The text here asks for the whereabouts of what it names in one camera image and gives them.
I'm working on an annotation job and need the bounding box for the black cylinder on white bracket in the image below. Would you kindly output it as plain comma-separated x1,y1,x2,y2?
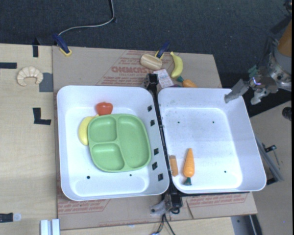
281,106,293,121

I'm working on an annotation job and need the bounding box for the orange rectangular block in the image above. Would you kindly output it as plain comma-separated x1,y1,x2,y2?
169,155,179,177

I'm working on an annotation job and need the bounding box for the orange carrot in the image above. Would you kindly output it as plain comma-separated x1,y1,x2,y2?
176,75,198,88
182,147,196,187

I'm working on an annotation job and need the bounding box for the thin black and white rod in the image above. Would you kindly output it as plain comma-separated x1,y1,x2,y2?
150,88,175,216

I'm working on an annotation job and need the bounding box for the green divided plate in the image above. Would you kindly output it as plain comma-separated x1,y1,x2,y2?
87,113,152,173

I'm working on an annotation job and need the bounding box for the beige croissant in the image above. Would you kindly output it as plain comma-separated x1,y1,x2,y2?
16,66,44,87

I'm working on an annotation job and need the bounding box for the brown cardboard board red print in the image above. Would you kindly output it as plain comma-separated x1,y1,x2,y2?
51,45,258,231

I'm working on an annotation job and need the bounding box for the yellow banana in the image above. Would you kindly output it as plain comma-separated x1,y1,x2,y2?
78,115,99,146
170,51,184,79

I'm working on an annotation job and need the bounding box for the white plastic tray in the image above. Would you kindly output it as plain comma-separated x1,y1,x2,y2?
157,87,268,195
56,85,170,202

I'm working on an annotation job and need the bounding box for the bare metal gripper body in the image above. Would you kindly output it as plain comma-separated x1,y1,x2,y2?
249,65,293,94

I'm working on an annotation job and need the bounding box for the white and pink packet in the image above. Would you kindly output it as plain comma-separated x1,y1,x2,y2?
152,69,174,88

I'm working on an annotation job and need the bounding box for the beige bread loaf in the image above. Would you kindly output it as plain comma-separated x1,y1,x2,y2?
140,53,163,71

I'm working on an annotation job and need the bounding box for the black block with thin wires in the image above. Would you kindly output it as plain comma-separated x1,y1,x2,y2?
170,193,184,209
145,73,160,91

